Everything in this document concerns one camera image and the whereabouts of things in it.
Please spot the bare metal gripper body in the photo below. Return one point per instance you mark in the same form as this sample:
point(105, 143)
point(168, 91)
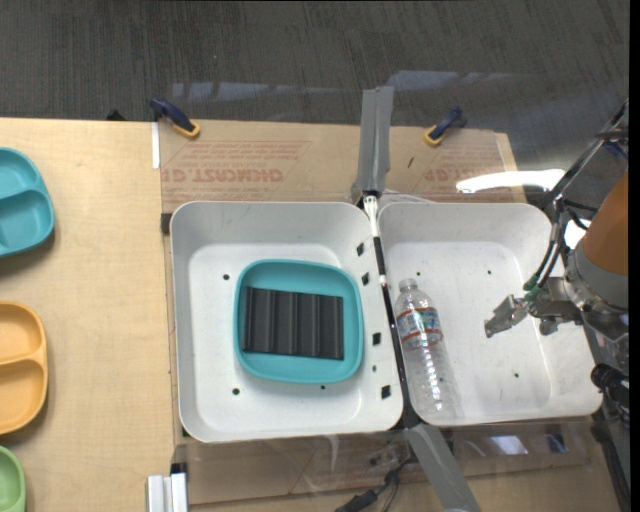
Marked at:
point(560, 300)

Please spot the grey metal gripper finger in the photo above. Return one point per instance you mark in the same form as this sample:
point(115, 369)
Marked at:
point(550, 327)
point(504, 317)

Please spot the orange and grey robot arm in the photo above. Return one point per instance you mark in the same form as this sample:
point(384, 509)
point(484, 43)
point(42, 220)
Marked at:
point(607, 235)

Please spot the white plastic tray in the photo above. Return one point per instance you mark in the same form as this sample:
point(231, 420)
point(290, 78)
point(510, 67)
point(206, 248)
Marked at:
point(500, 360)
point(210, 400)

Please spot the clear plastic bottle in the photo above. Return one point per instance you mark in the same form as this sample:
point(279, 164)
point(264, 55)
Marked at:
point(425, 345)

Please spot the blue square bowl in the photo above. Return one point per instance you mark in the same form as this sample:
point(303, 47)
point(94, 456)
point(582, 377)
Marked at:
point(300, 272)

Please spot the black ribbed tray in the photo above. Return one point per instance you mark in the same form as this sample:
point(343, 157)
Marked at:
point(292, 325)

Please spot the brown cardboard board red print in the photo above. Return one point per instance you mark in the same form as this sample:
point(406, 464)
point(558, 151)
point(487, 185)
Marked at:
point(280, 165)

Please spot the orange divided plate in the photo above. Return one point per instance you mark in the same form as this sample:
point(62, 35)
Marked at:
point(20, 370)

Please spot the blue divided plate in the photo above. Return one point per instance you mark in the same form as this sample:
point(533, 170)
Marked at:
point(22, 210)

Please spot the green divided plate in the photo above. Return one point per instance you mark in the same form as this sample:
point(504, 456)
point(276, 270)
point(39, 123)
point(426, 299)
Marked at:
point(9, 482)

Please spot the black cylinder on white bracket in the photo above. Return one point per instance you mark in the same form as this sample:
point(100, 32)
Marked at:
point(607, 376)

